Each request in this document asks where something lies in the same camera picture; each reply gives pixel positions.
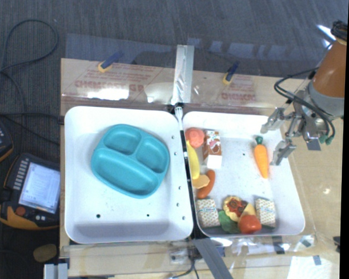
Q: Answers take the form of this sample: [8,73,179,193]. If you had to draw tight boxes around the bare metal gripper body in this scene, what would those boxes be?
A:
[286,90,332,142]

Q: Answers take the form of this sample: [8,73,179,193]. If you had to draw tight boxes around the orange carrot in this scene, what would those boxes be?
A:
[252,135,271,180]

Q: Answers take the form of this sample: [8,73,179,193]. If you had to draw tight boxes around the white plastic tray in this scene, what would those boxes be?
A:
[59,105,198,248]
[178,110,310,242]

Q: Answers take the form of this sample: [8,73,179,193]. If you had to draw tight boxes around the patterned white packet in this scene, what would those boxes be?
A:
[194,197,222,229]
[253,197,278,229]

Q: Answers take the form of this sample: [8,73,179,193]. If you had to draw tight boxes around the yellow wedge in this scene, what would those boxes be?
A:
[240,202,258,218]

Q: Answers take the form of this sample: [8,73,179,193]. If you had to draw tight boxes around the brown and white carton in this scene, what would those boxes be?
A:
[201,130,224,170]

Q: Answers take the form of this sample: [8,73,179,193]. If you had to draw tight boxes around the yellow pizza slice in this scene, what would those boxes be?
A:
[222,195,249,223]

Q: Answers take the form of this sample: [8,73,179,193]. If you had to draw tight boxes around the brown sausage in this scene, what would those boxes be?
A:
[196,169,216,200]

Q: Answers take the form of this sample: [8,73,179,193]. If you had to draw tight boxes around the orange doughnut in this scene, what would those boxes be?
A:
[184,127,206,150]

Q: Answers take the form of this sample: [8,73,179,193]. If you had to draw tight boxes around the red tomato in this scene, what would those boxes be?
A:
[238,213,263,235]

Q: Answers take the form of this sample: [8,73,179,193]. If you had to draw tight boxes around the orange biscuit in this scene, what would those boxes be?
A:
[191,174,211,190]

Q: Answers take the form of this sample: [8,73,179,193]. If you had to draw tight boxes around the yellow banana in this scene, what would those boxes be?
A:
[184,139,202,181]

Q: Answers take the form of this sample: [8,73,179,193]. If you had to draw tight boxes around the green leafy vegetable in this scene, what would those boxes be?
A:
[217,209,242,235]

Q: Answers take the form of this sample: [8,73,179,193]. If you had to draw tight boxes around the teal divided plate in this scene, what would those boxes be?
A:
[89,122,172,201]

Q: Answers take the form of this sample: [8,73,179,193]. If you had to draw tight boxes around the brown cardboard board red print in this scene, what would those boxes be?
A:
[53,57,347,279]

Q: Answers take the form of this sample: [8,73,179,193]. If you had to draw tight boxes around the tan oval object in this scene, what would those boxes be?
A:
[32,243,58,264]

